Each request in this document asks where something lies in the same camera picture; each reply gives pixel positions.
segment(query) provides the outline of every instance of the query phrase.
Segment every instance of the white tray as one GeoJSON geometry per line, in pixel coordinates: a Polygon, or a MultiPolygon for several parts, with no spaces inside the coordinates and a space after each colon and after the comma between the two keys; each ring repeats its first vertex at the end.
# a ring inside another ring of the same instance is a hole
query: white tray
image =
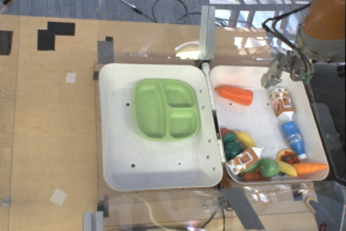
{"type": "MultiPolygon", "coordinates": [[[[269,98],[270,92],[275,87],[271,87],[268,90],[261,87],[261,77],[267,70],[268,68],[263,67],[218,66],[210,72],[210,80],[213,88],[219,85],[233,85],[254,92],[252,104],[244,106],[220,97],[214,91],[213,97],[217,110],[218,124],[220,128],[226,127],[235,131],[249,133],[257,146],[264,148],[262,157],[276,160],[277,153],[281,149],[289,148],[289,145],[284,139],[281,131],[281,122],[275,116],[269,98]]],[[[304,84],[302,82],[293,82],[286,72],[283,73],[282,80],[283,82],[277,87],[288,88],[295,107],[293,121],[303,137],[308,162],[328,164],[304,84]]],[[[271,181],[265,183],[319,181],[325,179],[328,176],[328,172],[329,167],[326,170],[296,178],[276,176],[271,181]]],[[[228,171],[228,173],[238,183],[252,184],[244,182],[240,176],[234,175],[231,171],[228,171]]]]}
{"type": "Polygon", "coordinates": [[[99,74],[103,168],[114,190],[210,187],[222,178],[222,166],[205,76],[187,65],[108,64],[99,74]],[[137,131],[133,90],[147,78],[170,78],[195,91],[201,127],[192,138],[153,141],[137,131]]]}

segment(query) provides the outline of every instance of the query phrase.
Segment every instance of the chocolate milk carton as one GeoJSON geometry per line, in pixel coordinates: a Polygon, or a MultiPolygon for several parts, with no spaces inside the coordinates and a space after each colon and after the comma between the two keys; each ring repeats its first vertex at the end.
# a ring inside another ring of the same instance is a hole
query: chocolate milk carton
{"type": "Polygon", "coordinates": [[[283,123],[292,120],[294,107],[287,88],[277,88],[270,94],[270,100],[274,107],[275,115],[283,123]]]}
{"type": "Polygon", "coordinates": [[[246,170],[249,166],[257,162],[261,158],[261,152],[263,148],[250,147],[227,163],[227,167],[235,175],[246,170]]]}

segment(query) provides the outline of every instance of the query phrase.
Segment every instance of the bottle cap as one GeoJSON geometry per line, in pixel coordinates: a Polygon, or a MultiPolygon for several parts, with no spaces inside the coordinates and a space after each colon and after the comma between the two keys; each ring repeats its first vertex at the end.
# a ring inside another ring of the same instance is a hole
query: bottle cap
{"type": "Polygon", "coordinates": [[[307,159],[307,158],[308,157],[307,157],[307,155],[305,153],[302,153],[302,154],[298,155],[298,159],[299,160],[303,160],[303,159],[307,159]]]}
{"type": "Polygon", "coordinates": [[[291,135],[298,134],[298,130],[296,125],[294,124],[293,121],[289,121],[284,123],[282,126],[282,131],[285,133],[286,138],[288,138],[291,135]]]}

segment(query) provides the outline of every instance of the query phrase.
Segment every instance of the orange bottle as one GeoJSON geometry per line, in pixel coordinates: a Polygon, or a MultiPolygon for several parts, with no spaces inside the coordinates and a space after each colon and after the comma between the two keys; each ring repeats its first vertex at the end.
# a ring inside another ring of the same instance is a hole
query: orange bottle
{"type": "Polygon", "coordinates": [[[215,88],[215,90],[220,94],[220,96],[246,106],[249,106],[254,98],[254,93],[251,90],[235,88],[227,85],[222,85],[221,87],[215,88]]]}

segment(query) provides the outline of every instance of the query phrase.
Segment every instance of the blue bottle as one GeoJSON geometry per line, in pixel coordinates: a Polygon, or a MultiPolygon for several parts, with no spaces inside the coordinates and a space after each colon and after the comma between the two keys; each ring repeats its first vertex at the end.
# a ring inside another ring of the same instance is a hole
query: blue bottle
{"type": "Polygon", "coordinates": [[[288,144],[292,148],[292,150],[297,153],[298,158],[306,159],[307,155],[303,149],[303,140],[301,135],[299,134],[296,125],[293,121],[289,121],[284,123],[282,126],[282,131],[285,133],[285,137],[287,139],[288,144]]]}

